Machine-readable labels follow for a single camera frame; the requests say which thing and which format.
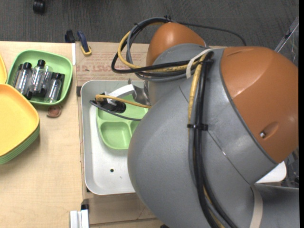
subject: stack of yellow plates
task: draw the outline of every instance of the stack of yellow plates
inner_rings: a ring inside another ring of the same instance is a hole
[[[14,87],[5,84],[6,71],[0,56],[0,164],[15,158],[39,135],[39,115]]]

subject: yellow cable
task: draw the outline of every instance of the yellow cable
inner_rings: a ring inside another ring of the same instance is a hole
[[[208,193],[207,193],[205,187],[203,187],[203,189],[204,189],[204,194],[205,194],[206,198],[208,199],[209,203],[212,205],[212,202],[211,202],[211,200],[210,200],[210,197],[209,197],[209,195],[208,195]],[[210,211],[211,216],[213,217],[214,221],[216,222],[217,226],[218,226],[219,228],[225,228],[225,227],[223,226],[223,224],[218,220],[218,218],[213,214],[213,212],[212,212],[210,209],[209,209],[209,211]]]
[[[110,95],[96,95],[95,99],[97,101],[103,101],[103,99],[112,99],[112,100],[116,100],[116,101],[120,101],[120,102],[130,104],[130,105],[135,105],[135,106],[138,106],[138,107],[151,108],[150,105],[145,105],[145,104],[143,105],[143,104],[140,104],[140,103],[137,103],[137,102],[128,101],[128,100],[118,98],[118,97],[115,97],[115,96],[110,96]]]
[[[117,50],[118,57],[122,61],[122,63],[125,64],[126,66],[128,66],[129,68],[133,68],[133,69],[135,69],[135,68],[143,68],[142,66],[138,66],[138,65],[134,65],[134,64],[129,63],[122,56],[123,43],[127,40],[130,32],[131,31],[129,31],[128,33],[126,33],[125,36],[122,38],[122,40],[119,43],[118,50]],[[181,66],[175,66],[175,67],[154,69],[154,70],[150,70],[150,71],[152,71],[152,72],[174,72],[174,71],[186,70],[186,68],[187,68],[187,65],[181,65]]]
[[[199,59],[199,62],[202,62],[206,57],[206,54],[202,55]],[[193,108],[193,100],[195,96],[195,91],[198,85],[198,81],[200,78],[200,72],[201,72],[201,64],[199,64],[194,72],[193,75],[193,80],[190,88],[190,95],[189,95],[189,106],[188,106],[188,123],[190,124],[190,118],[191,118],[191,113],[192,113],[192,108]]]

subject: black cable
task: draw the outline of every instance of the black cable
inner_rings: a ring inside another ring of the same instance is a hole
[[[204,91],[205,91],[205,83],[206,83],[206,58],[203,60],[203,65],[202,65],[202,70],[201,70],[201,75],[200,75],[200,80],[199,80],[199,87],[198,87],[198,94],[197,94],[197,100],[196,100],[196,123],[195,125],[199,126],[202,124],[202,108],[203,108],[203,96],[204,96]],[[194,129],[194,145],[193,145],[193,164],[194,164],[194,174],[195,174],[195,179],[196,179],[196,185],[197,185],[197,192],[198,192],[198,197],[199,197],[199,203],[201,206],[201,209],[207,219],[207,222],[212,228],[218,228],[218,225],[216,224],[214,218],[212,217],[210,210],[208,208],[206,198],[205,198],[205,193],[204,193],[204,179],[202,175],[202,148],[201,145],[201,130],[199,129]]]
[[[198,99],[197,99],[197,106],[196,106],[196,117],[197,119],[196,124],[198,126],[202,125],[203,123],[203,103],[204,103],[204,92],[205,92],[205,83],[207,78],[207,62],[210,59],[209,53],[206,55],[205,59],[203,60],[203,66],[201,71],[201,78],[199,82],[199,88],[198,88]],[[236,228],[236,225],[233,223],[233,221],[226,215],[222,207],[219,205],[218,201],[216,200],[212,189],[210,188],[210,184],[207,179],[204,162],[203,162],[203,154],[202,154],[202,142],[201,142],[201,130],[195,129],[195,141],[194,141],[194,147],[193,147],[193,159],[195,160],[194,163],[194,171],[197,179],[197,188],[198,188],[198,195],[200,204],[202,206],[202,209],[205,209],[207,206],[207,203],[205,203],[205,194],[203,188],[205,187],[206,192],[208,193],[208,196],[211,200],[212,205],[214,206],[215,210],[219,213],[219,215],[228,223],[228,225],[231,228]]]
[[[238,33],[234,32],[234,31],[224,29],[224,28],[217,28],[217,27],[213,27],[213,26],[197,25],[197,24],[191,24],[191,23],[185,23],[185,22],[178,22],[178,23],[182,24],[182,25],[187,25],[187,26],[194,26],[194,27],[199,27],[199,28],[204,28],[204,29],[213,29],[213,30],[219,30],[219,31],[227,32],[227,33],[230,33],[230,34],[233,34],[233,35],[239,37],[241,39],[241,41],[243,42],[244,46],[247,46],[247,43],[246,43],[245,39],[241,35],[239,35]]]
[[[199,64],[199,58],[196,59],[192,66],[191,66],[191,72],[195,71],[196,67]],[[147,72],[140,72],[140,73],[135,73],[136,75],[140,76],[152,76],[152,77],[171,77],[171,76],[177,76],[177,75],[182,75],[185,74],[186,70],[179,70],[179,71],[172,71],[172,72],[157,72],[157,73],[147,73]]]
[[[123,115],[120,115],[120,114],[111,112],[111,111],[109,111],[109,110],[107,110],[107,109],[105,109],[105,108],[99,106],[99,105],[97,104],[96,101],[90,101],[90,103],[91,103],[93,106],[96,106],[99,110],[108,112],[109,114],[112,114],[112,115],[114,115],[114,116],[118,116],[118,117],[120,117],[120,118],[123,118],[123,119],[126,119],[126,120],[131,120],[131,121],[141,121],[141,119],[139,119],[139,118],[127,117],[127,116],[123,116]]]
[[[131,73],[140,73],[143,71],[151,71],[155,69],[161,69],[161,68],[168,68],[168,67],[178,67],[189,63],[189,60],[186,61],[179,61],[179,62],[173,62],[173,63],[162,63],[152,66],[146,66],[141,68],[131,68],[131,69],[116,69],[115,64],[118,59],[118,53],[115,54],[114,59],[111,64],[111,69],[113,72],[118,74],[131,74]]]
[[[137,37],[137,35],[147,26],[149,26],[150,24],[156,23],[156,22],[160,22],[160,23],[168,23],[171,22],[171,19],[168,19],[168,16],[164,16],[164,18],[162,17],[155,17],[155,18],[150,18],[150,19],[146,19],[144,21],[141,21],[139,24],[135,23],[134,27],[131,29],[130,34],[126,40],[126,44],[127,44],[127,53],[126,53],[126,59],[129,63],[133,64],[132,61],[132,56],[130,53],[130,49],[132,46],[133,41],[135,40],[135,38]]]

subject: green square dish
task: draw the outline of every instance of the green square dish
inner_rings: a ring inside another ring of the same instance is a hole
[[[72,81],[73,65],[66,57],[40,50],[22,51],[17,55],[15,61],[13,62],[9,70],[7,84],[12,85],[16,71],[20,64],[29,62],[32,64],[33,67],[35,67],[38,60],[40,59],[43,59],[46,62],[46,66],[51,66],[54,72],[65,75],[64,82],[61,86],[61,97],[60,99],[52,103],[44,102],[44,99],[39,97],[32,97],[29,101],[37,105],[57,105],[65,99]]]

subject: green divided plate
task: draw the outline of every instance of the green divided plate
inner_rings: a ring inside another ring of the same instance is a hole
[[[124,99],[133,101],[133,97],[128,95]],[[126,104],[127,108],[121,115],[141,119],[147,113],[148,108],[142,108],[131,104]],[[100,136],[104,143],[116,150],[126,150],[139,121],[126,120],[114,116],[105,111],[96,109],[97,125]]]
[[[44,102],[43,98],[32,97],[30,102],[37,105],[57,105],[60,102],[62,102],[66,97],[72,81],[73,65],[70,62],[70,60],[67,59],[66,57],[46,51],[40,51],[40,50],[23,51],[17,55],[15,61],[13,62],[10,68],[7,84],[12,85],[16,71],[20,64],[29,62],[32,64],[33,67],[35,67],[38,60],[40,59],[43,59],[46,62],[46,66],[51,66],[54,72],[65,75],[64,82],[61,86],[62,87],[61,97],[60,99],[52,103]]]

